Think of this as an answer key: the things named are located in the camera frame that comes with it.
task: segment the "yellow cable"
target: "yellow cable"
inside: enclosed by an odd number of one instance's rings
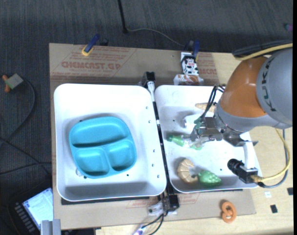
[[[282,140],[282,142],[284,144],[284,147],[285,147],[285,149],[287,151],[288,161],[287,161],[286,166],[284,167],[284,169],[282,171],[280,171],[278,174],[274,175],[274,176],[264,178],[264,177],[259,177],[257,175],[252,175],[251,178],[254,180],[255,183],[264,182],[264,181],[267,181],[267,180],[278,178],[278,177],[282,176],[288,170],[288,168],[291,165],[291,155],[290,155],[289,147],[287,146],[286,141],[284,140],[282,135],[279,133],[279,131],[277,129],[275,129],[275,130],[276,130],[277,134],[279,135],[279,137],[281,138],[281,140]]]
[[[275,50],[285,49],[285,48],[292,48],[292,47],[293,47],[293,43],[285,44],[285,45],[279,45],[279,46],[275,46],[275,47],[271,47],[271,48],[268,48],[268,49],[258,51],[256,53],[250,54],[250,55],[245,56],[245,57],[235,57],[235,59],[240,60],[240,61],[244,61],[244,60],[256,57],[256,56],[264,55],[266,53],[269,53],[269,52],[272,52],[272,51],[275,51]]]

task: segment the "black fabric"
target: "black fabric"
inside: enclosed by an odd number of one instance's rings
[[[0,173],[51,162],[49,43],[87,44],[96,34],[109,46],[183,50],[198,39],[201,50],[232,52],[271,41],[293,40],[293,0],[121,0],[128,29],[123,33],[117,0],[0,0],[0,76],[26,79],[7,94],[0,78]],[[4,207],[13,195],[47,177],[49,164],[0,175],[0,234],[15,234]]]

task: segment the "small electronic device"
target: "small electronic device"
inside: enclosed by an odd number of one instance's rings
[[[54,219],[51,180],[46,180],[35,188],[13,198],[8,209],[19,234],[40,235],[41,221]],[[63,231],[62,233],[71,235],[74,232]]]

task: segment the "orange object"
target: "orange object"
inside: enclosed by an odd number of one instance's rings
[[[221,217],[223,221],[230,224],[235,220],[237,212],[234,204],[232,204],[231,202],[224,202],[221,206],[221,210]]]
[[[257,98],[256,83],[266,57],[242,61],[233,72],[221,96],[221,108],[237,117],[257,118],[265,115]]]
[[[6,80],[8,80],[8,77],[6,75],[3,75],[2,79],[3,79],[3,81],[6,81]],[[10,87],[7,84],[5,84],[5,92],[7,92],[7,93],[10,92]]]

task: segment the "orange ring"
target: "orange ring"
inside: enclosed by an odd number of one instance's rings
[[[232,204],[231,202],[224,202],[221,206],[221,210],[221,217],[223,221],[230,224],[235,220],[237,212],[234,204]]]

